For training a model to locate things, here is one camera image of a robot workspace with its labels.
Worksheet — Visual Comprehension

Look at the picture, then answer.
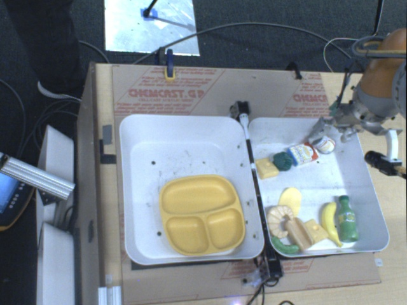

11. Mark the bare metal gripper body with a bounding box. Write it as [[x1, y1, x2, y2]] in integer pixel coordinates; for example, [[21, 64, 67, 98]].
[[330, 102, 388, 137]]

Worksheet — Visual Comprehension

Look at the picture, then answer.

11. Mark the small white can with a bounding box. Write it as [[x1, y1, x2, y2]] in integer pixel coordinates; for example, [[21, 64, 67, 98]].
[[312, 135, 336, 155]]

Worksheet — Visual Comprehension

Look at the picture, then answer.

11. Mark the green broccoli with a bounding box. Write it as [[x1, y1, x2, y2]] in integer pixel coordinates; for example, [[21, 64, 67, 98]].
[[273, 151, 294, 172]]

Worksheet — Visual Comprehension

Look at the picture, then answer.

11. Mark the white plastic tray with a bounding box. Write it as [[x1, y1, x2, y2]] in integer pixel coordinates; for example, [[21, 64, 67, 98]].
[[118, 113, 266, 266], [247, 116, 390, 259]]

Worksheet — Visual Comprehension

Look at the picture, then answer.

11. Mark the yellow cheese block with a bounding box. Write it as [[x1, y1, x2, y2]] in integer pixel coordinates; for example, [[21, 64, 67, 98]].
[[255, 157, 280, 180]]

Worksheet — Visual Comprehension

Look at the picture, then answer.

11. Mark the thin black and white rod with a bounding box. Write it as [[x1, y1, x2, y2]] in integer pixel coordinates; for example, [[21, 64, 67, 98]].
[[240, 112, 275, 260]]

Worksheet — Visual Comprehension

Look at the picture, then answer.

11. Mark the pale yellow crisp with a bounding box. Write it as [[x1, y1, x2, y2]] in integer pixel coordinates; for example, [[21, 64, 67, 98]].
[[279, 187, 303, 217]]

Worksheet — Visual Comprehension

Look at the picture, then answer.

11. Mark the green bottle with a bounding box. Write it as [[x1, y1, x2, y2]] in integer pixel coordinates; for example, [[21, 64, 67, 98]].
[[336, 194, 360, 243]]

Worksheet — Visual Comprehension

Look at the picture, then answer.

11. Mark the yellow banana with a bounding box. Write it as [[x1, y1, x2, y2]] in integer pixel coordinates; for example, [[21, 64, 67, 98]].
[[321, 201, 344, 248]]

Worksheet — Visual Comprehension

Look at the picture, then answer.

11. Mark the yellow cheese wedge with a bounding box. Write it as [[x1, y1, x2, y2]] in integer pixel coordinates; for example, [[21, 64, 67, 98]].
[[304, 218, 329, 245]]

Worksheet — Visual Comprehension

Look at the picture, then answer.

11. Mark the tan bread slice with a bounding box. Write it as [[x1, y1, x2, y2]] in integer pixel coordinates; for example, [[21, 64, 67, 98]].
[[283, 217, 314, 252]]

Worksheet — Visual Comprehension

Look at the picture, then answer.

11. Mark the green pickle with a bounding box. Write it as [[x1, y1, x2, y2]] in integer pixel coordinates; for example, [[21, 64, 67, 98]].
[[270, 236, 301, 255]]

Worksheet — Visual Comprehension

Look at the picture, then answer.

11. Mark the brown cardboard board red print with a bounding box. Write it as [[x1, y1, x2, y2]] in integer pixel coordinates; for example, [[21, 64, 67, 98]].
[[111, 64, 382, 300]]

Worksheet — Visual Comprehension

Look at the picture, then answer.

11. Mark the yellow divided plate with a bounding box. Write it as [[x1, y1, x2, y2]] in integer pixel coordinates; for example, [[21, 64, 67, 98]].
[[158, 173, 247, 256]]

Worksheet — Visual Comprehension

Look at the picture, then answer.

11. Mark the person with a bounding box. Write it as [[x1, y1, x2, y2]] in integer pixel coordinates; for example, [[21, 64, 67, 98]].
[[0, 0, 85, 102]]

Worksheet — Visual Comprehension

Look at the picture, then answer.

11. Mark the black cylinder on white bracket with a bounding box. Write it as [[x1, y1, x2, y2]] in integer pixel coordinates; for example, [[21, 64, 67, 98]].
[[364, 129, 404, 176]]

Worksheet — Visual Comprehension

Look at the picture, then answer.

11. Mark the black block with thin wires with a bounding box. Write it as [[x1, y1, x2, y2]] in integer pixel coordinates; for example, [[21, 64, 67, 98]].
[[265, 252, 284, 281], [230, 100, 252, 119]]

